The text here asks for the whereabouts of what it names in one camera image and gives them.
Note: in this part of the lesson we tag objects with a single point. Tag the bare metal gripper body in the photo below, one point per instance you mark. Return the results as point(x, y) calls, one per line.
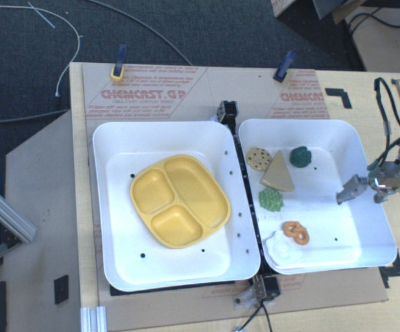
point(395, 175)

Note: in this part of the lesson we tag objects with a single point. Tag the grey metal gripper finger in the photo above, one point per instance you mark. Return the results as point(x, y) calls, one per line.
point(382, 194)
point(351, 189)

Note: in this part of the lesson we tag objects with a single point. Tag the white plastic tray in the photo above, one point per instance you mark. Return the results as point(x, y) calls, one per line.
point(331, 220)
point(124, 192)

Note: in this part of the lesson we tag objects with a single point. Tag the dark green broccoli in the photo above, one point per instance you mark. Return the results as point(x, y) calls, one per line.
point(300, 156)

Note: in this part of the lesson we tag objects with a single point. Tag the orange pretzel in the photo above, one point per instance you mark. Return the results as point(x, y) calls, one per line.
point(302, 236)

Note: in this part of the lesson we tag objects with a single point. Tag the tan cheese wedge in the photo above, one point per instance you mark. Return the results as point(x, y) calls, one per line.
point(279, 175)

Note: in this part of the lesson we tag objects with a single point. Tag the light green round peas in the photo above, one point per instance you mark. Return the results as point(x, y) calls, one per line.
point(271, 200)

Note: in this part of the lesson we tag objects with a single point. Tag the white fried egg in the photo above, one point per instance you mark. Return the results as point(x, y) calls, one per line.
point(283, 251)

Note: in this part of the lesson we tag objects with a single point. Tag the tan chocolate chip biscuit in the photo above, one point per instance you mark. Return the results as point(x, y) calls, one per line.
point(256, 158)

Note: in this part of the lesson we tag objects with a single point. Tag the thin black rod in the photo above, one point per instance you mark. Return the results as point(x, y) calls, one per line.
point(246, 185)

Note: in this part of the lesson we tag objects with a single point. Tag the yellow divided plate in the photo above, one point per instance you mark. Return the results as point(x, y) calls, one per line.
point(189, 192)

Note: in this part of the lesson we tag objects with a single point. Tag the brown cardboard board, red print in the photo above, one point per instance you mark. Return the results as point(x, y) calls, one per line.
point(200, 92)

